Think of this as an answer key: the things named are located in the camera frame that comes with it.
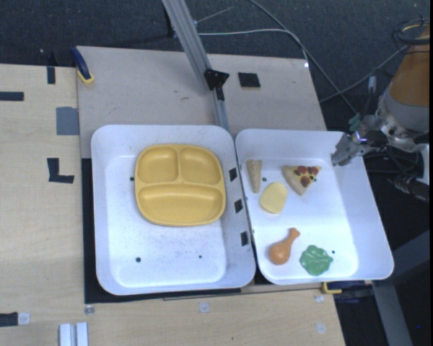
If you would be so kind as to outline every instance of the white tray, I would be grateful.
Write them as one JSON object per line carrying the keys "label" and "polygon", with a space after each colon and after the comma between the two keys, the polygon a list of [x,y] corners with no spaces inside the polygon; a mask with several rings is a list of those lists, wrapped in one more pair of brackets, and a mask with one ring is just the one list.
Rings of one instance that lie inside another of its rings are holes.
{"label": "white tray", "polygon": [[[333,167],[331,154],[340,132],[247,129],[236,137],[242,184],[258,266],[272,283],[288,285],[338,280],[377,280],[393,271],[393,256],[386,238],[362,158]],[[260,192],[252,191],[245,167],[248,159],[263,161]],[[319,165],[317,182],[299,196],[286,183],[281,166]],[[260,196],[270,183],[283,182],[289,193],[280,214],[265,211]],[[284,265],[268,259],[268,248],[295,227],[300,236]],[[312,276],[299,258],[314,244],[333,258],[329,270]]]}
{"label": "white tray", "polygon": [[[227,205],[204,226],[148,222],[135,200],[135,163],[148,146],[188,143],[220,160]],[[255,274],[255,257],[231,135],[213,125],[106,125],[92,137],[96,273],[115,295],[239,288]]]}

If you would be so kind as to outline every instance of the yellow divided plate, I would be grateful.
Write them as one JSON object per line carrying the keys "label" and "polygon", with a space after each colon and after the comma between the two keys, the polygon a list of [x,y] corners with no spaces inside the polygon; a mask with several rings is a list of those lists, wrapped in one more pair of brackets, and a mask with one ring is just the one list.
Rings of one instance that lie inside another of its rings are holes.
{"label": "yellow divided plate", "polygon": [[148,221],[163,226],[200,226],[218,219],[226,206],[222,167],[206,148],[154,145],[136,160],[135,195]]}

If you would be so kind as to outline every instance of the toy pizza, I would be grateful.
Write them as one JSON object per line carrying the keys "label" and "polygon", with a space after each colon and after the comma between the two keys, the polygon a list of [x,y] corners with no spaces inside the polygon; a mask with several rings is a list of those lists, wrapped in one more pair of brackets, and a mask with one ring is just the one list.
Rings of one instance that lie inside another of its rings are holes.
{"label": "toy pizza", "polygon": [[284,165],[282,175],[289,186],[298,194],[303,195],[306,190],[316,181],[316,177],[321,167],[305,165]]}

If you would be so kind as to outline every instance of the beige toy food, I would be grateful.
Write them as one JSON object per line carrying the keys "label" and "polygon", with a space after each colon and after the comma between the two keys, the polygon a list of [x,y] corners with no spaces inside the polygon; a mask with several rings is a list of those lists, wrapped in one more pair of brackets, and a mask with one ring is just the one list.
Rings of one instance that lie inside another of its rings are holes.
{"label": "beige toy food", "polygon": [[263,162],[261,160],[247,160],[247,171],[250,177],[250,183],[252,184],[252,191],[254,193],[260,192],[261,183],[261,166]]}
{"label": "beige toy food", "polygon": [[290,228],[287,238],[273,244],[269,248],[268,257],[273,264],[282,265],[289,260],[292,244],[299,235],[300,232],[298,230]]}
{"label": "beige toy food", "polygon": [[282,212],[287,200],[287,188],[280,182],[271,183],[260,197],[260,205],[270,213]]}
{"label": "beige toy food", "polygon": [[321,167],[318,165],[313,167],[306,167],[304,165],[284,165],[281,170],[289,186],[301,196],[311,184],[316,181]]}

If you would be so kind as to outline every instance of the toy food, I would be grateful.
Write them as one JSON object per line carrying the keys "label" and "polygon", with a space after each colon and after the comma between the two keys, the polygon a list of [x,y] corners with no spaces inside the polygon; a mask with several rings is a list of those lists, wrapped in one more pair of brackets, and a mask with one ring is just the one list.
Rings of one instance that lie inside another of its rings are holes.
{"label": "toy food", "polygon": [[247,160],[245,162],[247,165],[248,176],[250,178],[250,183],[252,185],[252,191],[254,193],[260,192],[261,183],[261,166],[263,162],[261,160]]}
{"label": "toy food", "polygon": [[287,238],[271,245],[268,251],[268,257],[273,264],[282,265],[289,260],[292,244],[299,235],[300,232],[298,232],[298,230],[290,228]]}
{"label": "toy food", "polygon": [[270,213],[282,212],[287,200],[287,188],[280,182],[271,183],[260,197],[261,206]]}
{"label": "toy food", "polygon": [[315,182],[321,167],[318,165],[306,167],[305,165],[284,165],[282,175],[286,179],[289,186],[298,194],[303,195],[312,182]]}
{"label": "toy food", "polygon": [[333,258],[328,256],[324,249],[320,249],[315,245],[310,245],[302,253],[300,264],[311,275],[321,275],[329,269]]}

